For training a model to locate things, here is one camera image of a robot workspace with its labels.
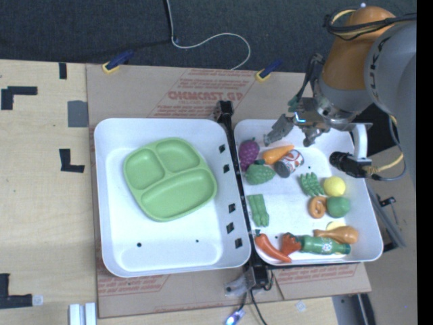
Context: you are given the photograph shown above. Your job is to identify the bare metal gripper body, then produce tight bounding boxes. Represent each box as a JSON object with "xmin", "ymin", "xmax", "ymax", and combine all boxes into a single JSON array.
[{"xmin": 292, "ymin": 96, "xmax": 358, "ymax": 132}]

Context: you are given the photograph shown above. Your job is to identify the orange carrot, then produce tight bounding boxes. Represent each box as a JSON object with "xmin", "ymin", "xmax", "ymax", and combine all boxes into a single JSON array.
[{"xmin": 262, "ymin": 144, "xmax": 296, "ymax": 166}]

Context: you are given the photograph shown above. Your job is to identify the small red and white can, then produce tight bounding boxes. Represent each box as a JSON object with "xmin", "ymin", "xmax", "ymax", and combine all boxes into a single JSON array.
[{"xmin": 273, "ymin": 149, "xmax": 305, "ymax": 179}]

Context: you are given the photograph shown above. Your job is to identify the purple grapes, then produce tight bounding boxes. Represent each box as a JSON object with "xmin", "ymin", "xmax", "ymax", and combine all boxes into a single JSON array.
[{"xmin": 238, "ymin": 137, "xmax": 261, "ymax": 173}]

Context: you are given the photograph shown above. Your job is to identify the green bumpy fruit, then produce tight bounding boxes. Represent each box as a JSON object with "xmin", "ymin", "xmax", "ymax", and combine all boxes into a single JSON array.
[{"xmin": 244, "ymin": 159, "xmax": 277, "ymax": 186}]

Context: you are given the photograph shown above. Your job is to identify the green pea pods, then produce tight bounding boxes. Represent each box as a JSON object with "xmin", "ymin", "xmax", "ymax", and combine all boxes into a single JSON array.
[{"xmin": 299, "ymin": 172, "xmax": 326, "ymax": 198}]

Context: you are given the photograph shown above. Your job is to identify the yellow lemon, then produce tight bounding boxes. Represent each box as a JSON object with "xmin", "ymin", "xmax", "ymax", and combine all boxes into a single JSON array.
[{"xmin": 323, "ymin": 176, "xmax": 347, "ymax": 198}]

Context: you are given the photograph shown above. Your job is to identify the white plastic tray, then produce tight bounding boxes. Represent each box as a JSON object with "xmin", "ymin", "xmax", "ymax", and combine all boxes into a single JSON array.
[
  {"xmin": 93, "ymin": 117, "xmax": 252, "ymax": 278},
  {"xmin": 233, "ymin": 118, "xmax": 384, "ymax": 266}
]

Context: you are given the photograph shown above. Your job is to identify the thin black rod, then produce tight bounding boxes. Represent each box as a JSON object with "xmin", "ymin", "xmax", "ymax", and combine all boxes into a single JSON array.
[{"xmin": 221, "ymin": 112, "xmax": 260, "ymax": 267}]

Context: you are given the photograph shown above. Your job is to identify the orange pretzel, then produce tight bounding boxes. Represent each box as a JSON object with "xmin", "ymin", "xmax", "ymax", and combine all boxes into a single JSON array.
[{"xmin": 307, "ymin": 195, "xmax": 329, "ymax": 219}]

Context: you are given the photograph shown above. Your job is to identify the green apple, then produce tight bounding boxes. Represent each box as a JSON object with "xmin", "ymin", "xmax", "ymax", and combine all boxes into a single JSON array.
[{"xmin": 326, "ymin": 196, "xmax": 352, "ymax": 219}]

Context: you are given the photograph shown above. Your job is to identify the green asparagus bundle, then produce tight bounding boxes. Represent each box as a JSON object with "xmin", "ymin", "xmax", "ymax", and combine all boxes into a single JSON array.
[{"xmin": 246, "ymin": 194, "xmax": 271, "ymax": 228}]

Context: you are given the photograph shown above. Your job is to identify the brown chicken drumstick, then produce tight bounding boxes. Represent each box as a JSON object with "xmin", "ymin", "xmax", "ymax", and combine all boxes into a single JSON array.
[{"xmin": 313, "ymin": 225, "xmax": 359, "ymax": 245}]

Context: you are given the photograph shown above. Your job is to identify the orange bell pepper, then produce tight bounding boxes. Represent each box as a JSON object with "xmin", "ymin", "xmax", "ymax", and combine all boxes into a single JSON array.
[{"xmin": 279, "ymin": 232, "xmax": 302, "ymax": 257}]

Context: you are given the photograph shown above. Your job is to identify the green bottle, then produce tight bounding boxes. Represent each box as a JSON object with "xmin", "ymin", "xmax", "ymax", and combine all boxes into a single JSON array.
[{"xmin": 297, "ymin": 234, "xmax": 352, "ymax": 256}]

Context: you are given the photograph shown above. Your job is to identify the orange chili pepper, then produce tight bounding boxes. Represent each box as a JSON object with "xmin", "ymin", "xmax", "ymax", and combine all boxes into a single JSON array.
[{"xmin": 254, "ymin": 229, "xmax": 292, "ymax": 263}]

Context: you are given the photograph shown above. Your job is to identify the green divided plate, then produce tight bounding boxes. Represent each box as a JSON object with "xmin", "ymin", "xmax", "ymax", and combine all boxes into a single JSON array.
[{"xmin": 122, "ymin": 137, "xmax": 218, "ymax": 223}]

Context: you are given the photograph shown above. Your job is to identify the brown cardboard board red print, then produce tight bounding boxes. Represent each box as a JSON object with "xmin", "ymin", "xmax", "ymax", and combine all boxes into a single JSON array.
[{"xmin": 85, "ymin": 62, "xmax": 372, "ymax": 319}]

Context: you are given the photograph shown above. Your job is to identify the black cylinder on white bracket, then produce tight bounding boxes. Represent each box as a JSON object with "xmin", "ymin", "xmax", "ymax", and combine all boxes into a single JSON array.
[{"xmin": 329, "ymin": 123, "xmax": 373, "ymax": 179}]

